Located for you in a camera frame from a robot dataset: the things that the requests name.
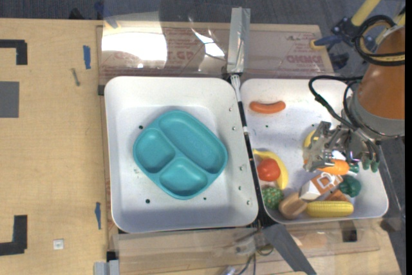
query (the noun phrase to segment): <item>red tomato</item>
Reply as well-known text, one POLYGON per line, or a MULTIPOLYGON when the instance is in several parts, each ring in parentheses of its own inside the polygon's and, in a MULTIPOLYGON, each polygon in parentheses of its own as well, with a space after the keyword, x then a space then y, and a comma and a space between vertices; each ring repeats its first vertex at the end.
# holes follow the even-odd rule
POLYGON ((257 167, 257 175, 263 181, 275 181, 281 175, 281 169, 273 158, 265 158, 257 167))

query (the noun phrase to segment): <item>wooden surface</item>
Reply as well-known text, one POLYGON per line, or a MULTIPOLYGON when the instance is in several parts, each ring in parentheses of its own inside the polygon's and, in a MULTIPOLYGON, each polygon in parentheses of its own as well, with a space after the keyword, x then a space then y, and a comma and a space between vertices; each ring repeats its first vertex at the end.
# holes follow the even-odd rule
MULTIPOLYGON (((0 242, 11 241, 14 215, 28 215, 28 248, 24 254, 0 256, 0 274, 92 274, 93 263, 106 259, 97 95, 96 28, 101 23, 0 19, 0 39, 28 43, 27 66, 15 65, 15 50, 0 48, 0 81, 20 82, 19 118, 0 119, 0 242), (91 48, 88 70, 84 45, 91 48), (95 216, 97 202, 101 229, 95 216), (53 240, 60 238, 64 249, 53 250, 53 240)), ((400 274, 388 235, 378 227, 373 232, 377 248, 372 251, 313 256, 309 261, 318 274, 400 274)), ((266 258, 258 259, 257 274, 291 274, 284 261, 266 258)), ((170 274, 218 275, 222 270, 170 274)))

